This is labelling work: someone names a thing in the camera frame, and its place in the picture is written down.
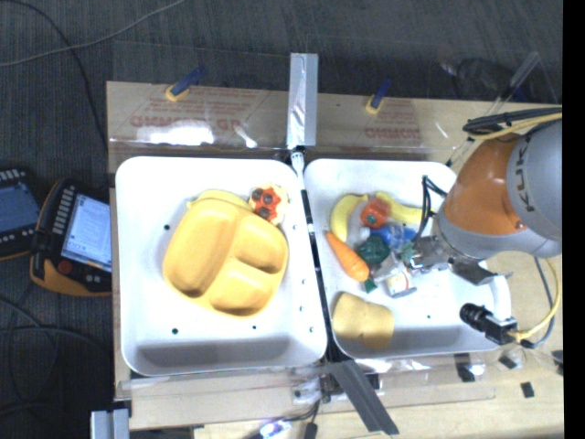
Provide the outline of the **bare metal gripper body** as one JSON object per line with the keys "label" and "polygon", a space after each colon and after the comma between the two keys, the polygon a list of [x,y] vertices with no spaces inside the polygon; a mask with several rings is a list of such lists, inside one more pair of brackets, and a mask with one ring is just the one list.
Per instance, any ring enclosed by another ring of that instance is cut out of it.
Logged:
{"label": "bare metal gripper body", "polygon": [[429,272],[447,270],[452,257],[451,246],[440,236],[430,235],[414,241],[409,267],[412,270]]}

